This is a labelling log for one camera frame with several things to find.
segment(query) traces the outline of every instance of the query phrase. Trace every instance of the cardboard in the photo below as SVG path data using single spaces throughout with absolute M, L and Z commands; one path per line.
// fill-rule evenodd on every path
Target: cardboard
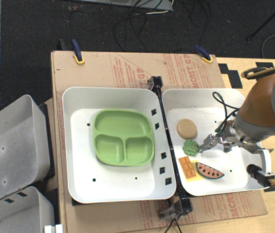
M 82 52 L 82 55 L 85 64 L 79 66 L 71 51 L 51 53 L 60 219 L 64 230 L 119 233 L 167 227 L 169 222 L 159 218 L 159 211 L 168 207 L 166 201 L 73 205 L 67 188 L 62 95 L 73 86 L 145 88 L 151 76 L 161 76 L 165 90 L 223 88 L 216 57 L 212 56 L 213 63 L 207 64 L 195 54 Z M 180 225 L 267 214 L 259 191 L 194 197 L 191 202 L 194 211 L 182 216 Z

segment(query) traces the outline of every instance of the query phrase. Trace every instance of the white bin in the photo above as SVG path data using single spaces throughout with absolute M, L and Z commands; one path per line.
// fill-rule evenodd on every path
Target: white bin
M 46 177 L 45 116 L 29 95 L 0 111 L 0 199 Z
M 110 166 L 94 151 L 93 120 L 103 109 L 128 109 L 151 121 L 155 154 L 143 166 Z M 80 203 L 162 200 L 176 181 L 157 96 L 146 89 L 72 87 L 63 95 L 68 188 Z
M 43 233 L 54 225 L 52 204 L 33 186 L 0 200 L 0 233 Z
M 235 89 L 170 89 L 162 96 L 167 124 L 177 158 L 179 176 L 184 189 L 194 196 L 204 196 L 220 193 L 242 192 L 264 189 L 255 179 L 251 178 L 246 168 L 249 164 L 262 166 L 260 154 L 251 154 L 241 147 L 233 147 L 232 151 L 225 153 L 224 147 L 217 144 L 214 148 L 190 156 L 191 162 L 201 162 L 209 165 L 225 175 L 216 180 L 186 179 L 178 158 L 186 156 L 182 150 L 185 142 L 177 133 L 177 123 L 181 119 L 193 121 L 197 127 L 197 137 L 194 139 L 199 145 L 225 119 L 223 105 L 216 101 L 212 93 L 219 92 L 226 104 L 240 107 L 243 104 L 243 95 Z

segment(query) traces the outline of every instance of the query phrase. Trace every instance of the green broccoli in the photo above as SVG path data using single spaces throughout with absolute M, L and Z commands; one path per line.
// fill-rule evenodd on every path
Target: green broccoli
M 188 139 L 185 141 L 182 150 L 184 150 L 184 153 L 189 156 L 195 156 L 199 150 L 199 145 L 196 141 Z

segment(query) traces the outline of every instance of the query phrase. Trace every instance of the clamp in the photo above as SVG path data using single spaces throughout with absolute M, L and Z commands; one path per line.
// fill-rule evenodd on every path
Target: clamp
M 209 53 L 202 47 L 200 47 L 199 45 L 195 45 L 194 46 L 194 53 L 197 53 L 201 56 L 202 60 L 204 60 L 206 63 L 212 63 L 213 59 L 211 58 L 211 56 L 209 55 Z
M 76 39 L 72 39 L 71 40 L 71 45 L 72 45 L 73 50 L 75 52 L 74 58 L 75 58 L 77 64 L 78 65 L 83 65 L 84 64 L 84 58 L 81 55 L 81 50 L 80 50 L 80 46 L 79 46 L 78 41 Z

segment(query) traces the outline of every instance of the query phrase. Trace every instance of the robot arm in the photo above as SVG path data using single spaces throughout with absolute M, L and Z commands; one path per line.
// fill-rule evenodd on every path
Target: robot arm
M 225 152 L 231 151 L 234 146 L 240 146 L 253 154 L 260 153 L 261 156 L 267 156 L 263 153 L 266 149 L 261 149 L 257 143 L 275 135 L 275 71 L 273 69 L 275 67 L 251 74 L 250 77 L 257 79 L 257 82 L 243 105 L 235 110 L 234 119 L 226 118 L 226 122 L 223 122 L 224 126 L 216 129 L 216 135 L 209 134 L 199 147 L 199 153 L 222 144 Z M 270 168 L 271 160 L 265 160 L 262 168 L 249 165 L 247 172 L 263 186 L 270 186 L 275 185 Z

